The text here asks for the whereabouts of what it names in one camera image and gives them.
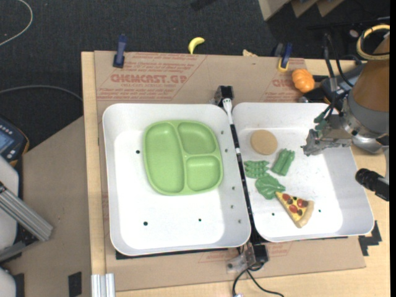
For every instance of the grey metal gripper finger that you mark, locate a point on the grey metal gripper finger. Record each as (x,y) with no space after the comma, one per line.
(309,150)
(312,136)

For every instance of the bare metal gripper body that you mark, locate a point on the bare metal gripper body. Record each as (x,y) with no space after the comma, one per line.
(337,138)

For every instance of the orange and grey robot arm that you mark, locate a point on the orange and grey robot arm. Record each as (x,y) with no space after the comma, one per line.
(372,85)

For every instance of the green asparagus bunch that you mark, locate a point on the green asparagus bunch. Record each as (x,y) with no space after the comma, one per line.
(283,162)

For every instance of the white plastic tray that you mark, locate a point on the white plastic tray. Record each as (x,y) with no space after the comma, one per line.
(173,221)
(321,178)

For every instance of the tan round biscuit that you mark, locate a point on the tan round biscuit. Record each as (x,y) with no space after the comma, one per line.
(263,142)

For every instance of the green lettuce leaf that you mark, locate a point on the green lettuce leaf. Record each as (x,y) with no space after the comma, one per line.
(268,187)

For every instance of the orange pumpkin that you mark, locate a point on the orange pumpkin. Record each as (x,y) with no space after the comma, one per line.
(303,80)

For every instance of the green pea pods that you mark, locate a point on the green pea pods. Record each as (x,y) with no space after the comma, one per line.
(255,169)

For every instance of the pizza slice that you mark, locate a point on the pizza slice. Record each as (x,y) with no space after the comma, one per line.
(295,209)

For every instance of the thin black and white rod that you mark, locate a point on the thin black and white rod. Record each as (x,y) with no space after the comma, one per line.
(237,147)

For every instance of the beige toy food piece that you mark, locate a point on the beige toy food piece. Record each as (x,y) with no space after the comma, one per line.
(248,54)

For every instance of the brown cardboard board red print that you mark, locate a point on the brown cardboard board red print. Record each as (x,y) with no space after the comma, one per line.
(191,82)

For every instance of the green divided plate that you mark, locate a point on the green divided plate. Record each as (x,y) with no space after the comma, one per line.
(164,159)

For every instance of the yellow banana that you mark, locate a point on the yellow banana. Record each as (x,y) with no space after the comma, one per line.
(195,43)

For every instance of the black cylinder on white bracket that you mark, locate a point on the black cylinder on white bracket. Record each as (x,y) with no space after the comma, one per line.
(371,180)

